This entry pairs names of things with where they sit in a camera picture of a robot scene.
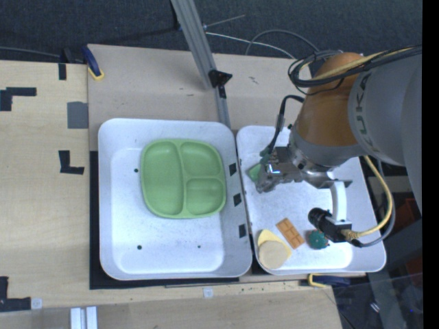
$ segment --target table surface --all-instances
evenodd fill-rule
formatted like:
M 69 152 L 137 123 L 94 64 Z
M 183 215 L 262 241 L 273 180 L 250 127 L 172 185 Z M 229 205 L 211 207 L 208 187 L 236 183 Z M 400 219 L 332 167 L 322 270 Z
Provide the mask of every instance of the table surface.
M 97 149 L 100 123 L 114 117 L 217 118 L 212 92 L 202 87 L 190 53 L 100 45 L 91 48 L 103 64 L 106 57 L 123 62 L 121 55 L 137 55 L 145 72 L 121 72 L 121 77 L 107 68 L 103 69 L 107 71 L 106 78 L 99 83 L 88 75 L 83 64 L 67 64 L 67 79 L 60 80 L 58 64 L 0 61 L 1 90 L 37 89 L 35 97 L 14 96 L 12 111 L 0 112 L 0 275 L 10 277 L 8 297 L 37 297 L 45 308 L 201 299 L 201 286 L 92 291 L 88 287 L 89 151 Z M 274 125 L 281 99 L 298 93 L 286 76 L 291 60 L 214 57 L 219 70 L 234 75 L 226 85 L 234 131 L 245 125 Z M 156 69 L 166 69 L 167 76 Z M 171 82 L 170 73 L 174 74 Z M 148 84 L 147 90 L 139 90 L 139 76 Z M 108 92 L 108 87 L 117 86 L 116 92 Z M 147 93 L 144 101 L 151 105 L 149 110 L 133 112 L 136 100 L 127 101 L 123 112 L 115 111 L 117 106 L 109 104 L 114 101 L 120 109 L 124 97 L 113 94 L 120 95 L 123 87 L 137 90 L 125 99 Z M 108 95 L 107 106 L 102 105 L 103 93 Z M 174 107 L 169 106 L 171 100 L 177 101 Z M 89 130 L 68 128 L 67 104 L 76 101 L 89 106 Z M 298 106 L 288 108 L 287 118 L 293 121 L 298 110 Z M 69 150 L 71 166 L 84 167 L 84 173 L 60 173 L 60 150 Z M 219 284 L 213 289 L 215 296 L 231 297 L 248 293 L 271 293 L 276 297 L 300 290 L 304 294 L 302 300 L 311 306 L 316 301 L 313 291 L 300 287 L 298 278 L 303 276 L 280 279 L 249 273 L 240 278 L 239 284 Z M 321 305 L 330 304 L 334 328 L 339 328 L 336 306 L 327 301 L 326 295 L 325 298 Z

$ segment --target brown cylinder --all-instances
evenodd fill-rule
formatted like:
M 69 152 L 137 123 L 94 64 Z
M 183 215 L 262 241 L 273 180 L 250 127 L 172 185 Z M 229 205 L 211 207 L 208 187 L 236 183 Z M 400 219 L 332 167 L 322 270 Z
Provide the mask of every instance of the brown cylinder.
M 361 55 L 358 53 L 335 55 L 320 67 L 316 77 L 359 58 Z M 297 132 L 303 139 L 309 143 L 325 146 L 357 144 L 348 119 L 348 98 L 357 76 L 345 78 L 334 90 L 329 89 L 336 87 L 338 80 L 308 90 L 308 94 L 325 91 L 307 96 L 303 103 L 296 121 Z

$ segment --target white tray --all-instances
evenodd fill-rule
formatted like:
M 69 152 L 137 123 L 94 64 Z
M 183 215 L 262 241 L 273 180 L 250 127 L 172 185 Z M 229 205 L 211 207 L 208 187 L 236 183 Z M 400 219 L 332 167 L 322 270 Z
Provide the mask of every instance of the white tray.
M 219 213 L 158 217 L 141 189 L 140 157 L 152 141 L 192 139 L 214 146 L 226 173 Z M 233 133 L 221 123 L 111 119 L 99 129 L 99 242 L 104 271 L 118 280 L 239 277 L 251 266 L 244 197 Z M 230 175 L 229 166 L 237 171 Z M 241 197 L 241 203 L 235 205 Z
M 269 229 L 285 240 L 276 227 L 284 218 L 288 218 L 297 231 L 306 240 L 306 234 L 315 229 L 308 221 L 308 212 L 319 207 L 332 210 L 332 198 L 329 189 L 318 190 L 306 182 L 279 184 L 274 191 L 258 193 L 254 182 L 245 173 L 261 159 L 259 152 L 272 140 L 273 127 L 248 126 L 237 135 L 238 156 L 241 162 L 242 180 L 246 192 L 248 218 L 258 256 L 257 238 L 260 231 Z M 277 146 L 288 143 L 289 130 L 284 129 L 278 136 Z M 370 197 L 358 158 L 352 158 L 334 170 L 332 178 L 352 180 L 347 188 L 348 219 L 354 230 L 365 230 L 377 224 Z M 361 238 L 368 242 L 379 237 L 375 232 Z M 330 246 L 315 250 L 307 243 L 292 249 L 292 256 L 278 269 L 266 269 L 271 274 L 285 276 L 304 273 L 373 272 L 385 265 L 386 255 L 383 243 L 371 247 L 358 248 L 348 243 L 332 243 Z

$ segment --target black bracket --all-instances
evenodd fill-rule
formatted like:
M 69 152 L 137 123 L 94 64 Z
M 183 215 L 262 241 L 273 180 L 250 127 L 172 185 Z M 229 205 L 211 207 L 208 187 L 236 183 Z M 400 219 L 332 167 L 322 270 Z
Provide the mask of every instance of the black bracket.
M 8 299 L 8 277 L 0 277 L 0 312 L 31 309 L 30 297 Z
M 232 76 L 233 75 L 229 73 L 221 72 L 216 69 L 209 71 L 209 79 L 211 80 L 212 87 L 218 87 L 220 93 L 219 97 L 221 97 L 222 99 L 227 98 L 224 85 L 226 85 L 226 83 L 231 79 Z

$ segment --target green plate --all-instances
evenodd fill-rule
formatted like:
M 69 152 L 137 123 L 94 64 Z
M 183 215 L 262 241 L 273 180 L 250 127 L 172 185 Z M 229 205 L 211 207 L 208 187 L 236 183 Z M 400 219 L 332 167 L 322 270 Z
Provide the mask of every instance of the green plate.
M 163 139 L 147 145 L 141 183 L 147 207 L 161 217 L 205 217 L 226 203 L 221 156 L 201 141 Z

